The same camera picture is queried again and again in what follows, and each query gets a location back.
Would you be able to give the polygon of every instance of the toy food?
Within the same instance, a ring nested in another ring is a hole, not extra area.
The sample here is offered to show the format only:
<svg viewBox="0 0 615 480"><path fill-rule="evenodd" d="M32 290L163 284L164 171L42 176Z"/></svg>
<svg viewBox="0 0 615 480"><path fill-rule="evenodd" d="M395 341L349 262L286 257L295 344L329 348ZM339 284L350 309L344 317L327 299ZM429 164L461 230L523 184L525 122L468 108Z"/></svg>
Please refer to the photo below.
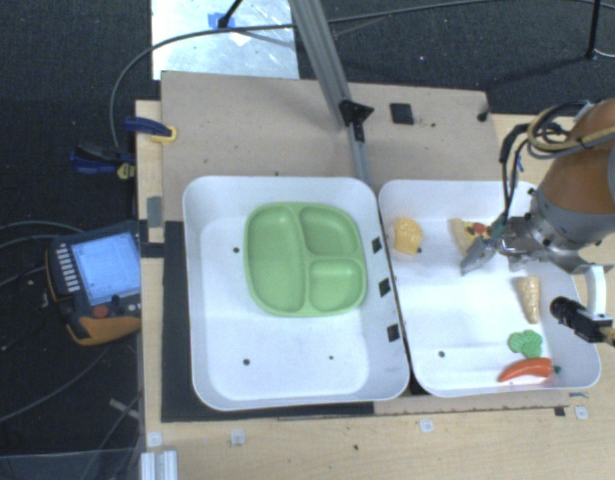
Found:
<svg viewBox="0 0 615 480"><path fill-rule="evenodd" d="M394 249L415 255L423 241L423 230L414 219L400 217L394 222Z"/></svg>
<svg viewBox="0 0 615 480"><path fill-rule="evenodd" d="M540 317L540 278L538 276L521 277L516 282L520 301L527 320L538 323Z"/></svg>
<svg viewBox="0 0 615 480"><path fill-rule="evenodd" d="M491 226L485 226L482 222L469 222L461 219L451 219L449 221L452 235L456 245L462 254L467 252L469 246L482 236L485 239L491 238Z"/></svg>
<svg viewBox="0 0 615 480"><path fill-rule="evenodd" d="M527 359L540 357L540 354L542 354L542 344L543 339L540 337L540 334L530 330L515 332L507 341L507 345L512 352L520 352Z"/></svg>
<svg viewBox="0 0 615 480"><path fill-rule="evenodd" d="M534 375L536 377L549 377L553 371L553 364L548 357L525 359L509 366L498 376L498 382L515 379L521 375Z"/></svg>

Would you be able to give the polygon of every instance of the red button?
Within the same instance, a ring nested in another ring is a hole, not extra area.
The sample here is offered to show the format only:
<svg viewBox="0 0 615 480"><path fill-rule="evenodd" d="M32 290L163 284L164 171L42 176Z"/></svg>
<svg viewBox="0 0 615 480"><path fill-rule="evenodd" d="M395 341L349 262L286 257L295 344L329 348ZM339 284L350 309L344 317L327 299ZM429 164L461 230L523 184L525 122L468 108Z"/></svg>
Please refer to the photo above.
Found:
<svg viewBox="0 0 615 480"><path fill-rule="evenodd" d="M91 308L91 314L94 318L107 318L109 316L109 307L105 304L98 304Z"/></svg>

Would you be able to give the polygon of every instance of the wooden table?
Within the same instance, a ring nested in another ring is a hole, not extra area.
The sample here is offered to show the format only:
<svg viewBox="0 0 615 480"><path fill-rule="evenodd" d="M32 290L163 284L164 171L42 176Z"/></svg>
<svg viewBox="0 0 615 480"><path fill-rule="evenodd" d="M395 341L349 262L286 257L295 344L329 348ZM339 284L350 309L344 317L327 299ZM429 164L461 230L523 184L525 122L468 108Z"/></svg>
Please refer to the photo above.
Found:
<svg viewBox="0 0 615 480"><path fill-rule="evenodd" d="M160 102L137 104L139 115L159 119L160 112ZM528 116L490 119L500 139ZM162 148L147 136L137 138L141 219L148 215L147 201L163 194ZM533 183L542 179L548 167L548 162L529 158L524 164L522 179ZM163 240L160 227L149 231L151 241ZM615 235L584 256L615 264ZM163 260L143 259L142 276L146 432L160 433L163 440L162 446L150 451L177 450L179 478L615 478L615 350L604 345L598 347L600 381L582 393L568 393L564 417L555 415L553 408L541 408L162 423ZM585 287L578 284L581 299L586 300ZM608 310L615 319L615 268L608 275L608 291ZM577 417L577 406L586 410L587 419ZM431 420L432 432L423 432L425 420ZM230 442L236 429L246 433L242 446Z"/></svg>

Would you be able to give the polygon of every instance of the blue clamp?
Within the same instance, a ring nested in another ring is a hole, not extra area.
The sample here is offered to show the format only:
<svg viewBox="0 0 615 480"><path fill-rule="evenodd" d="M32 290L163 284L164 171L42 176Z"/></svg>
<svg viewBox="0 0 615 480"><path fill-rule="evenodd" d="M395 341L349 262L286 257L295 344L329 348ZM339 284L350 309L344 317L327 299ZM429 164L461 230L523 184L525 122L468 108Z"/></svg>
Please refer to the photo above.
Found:
<svg viewBox="0 0 615 480"><path fill-rule="evenodd" d="M152 142L169 143L176 140L176 128L145 117L127 116L123 128L128 132L149 133Z"/></svg>

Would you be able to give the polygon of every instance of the toy carrot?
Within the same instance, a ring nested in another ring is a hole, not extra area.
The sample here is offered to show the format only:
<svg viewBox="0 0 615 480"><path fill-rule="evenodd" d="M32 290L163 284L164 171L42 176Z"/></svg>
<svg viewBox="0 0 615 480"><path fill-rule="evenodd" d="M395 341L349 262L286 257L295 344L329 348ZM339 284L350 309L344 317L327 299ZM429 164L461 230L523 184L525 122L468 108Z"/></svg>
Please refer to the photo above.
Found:
<svg viewBox="0 0 615 480"><path fill-rule="evenodd" d="M498 382L505 382L521 375L535 375L537 377L549 377L553 372L553 364L548 357L525 359L509 366L498 377Z"/></svg>

